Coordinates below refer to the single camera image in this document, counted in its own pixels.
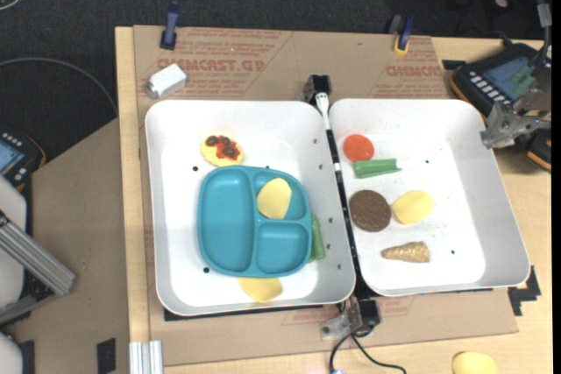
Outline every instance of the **screen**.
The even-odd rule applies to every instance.
[[[23,157],[22,152],[0,141],[0,173],[4,174],[4,170],[7,171],[8,167],[17,164]]]

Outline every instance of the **blue clamp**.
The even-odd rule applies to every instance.
[[[400,56],[406,55],[409,50],[409,37],[413,31],[413,16],[408,14],[403,19],[403,25],[399,34],[395,38],[394,52]]]
[[[166,30],[161,33],[160,48],[165,48],[166,50],[175,49],[175,40],[177,39],[175,27],[179,19],[179,11],[179,3],[177,2],[172,2],[167,7]]]

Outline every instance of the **teal plate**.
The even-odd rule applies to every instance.
[[[257,210],[259,190],[275,178],[284,179],[292,189],[282,220]],[[197,235],[202,257],[218,272],[254,278],[287,276],[300,270],[311,252],[308,196],[300,181],[278,170],[217,168],[201,184]]]

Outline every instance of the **brown patty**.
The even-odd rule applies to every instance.
[[[351,219],[363,230],[378,232],[386,228],[392,209],[386,199],[373,190],[359,190],[349,201]]]

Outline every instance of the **toy chicken leg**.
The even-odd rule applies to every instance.
[[[425,242],[410,242],[382,250],[383,258],[405,262],[426,263],[430,261],[429,248]]]

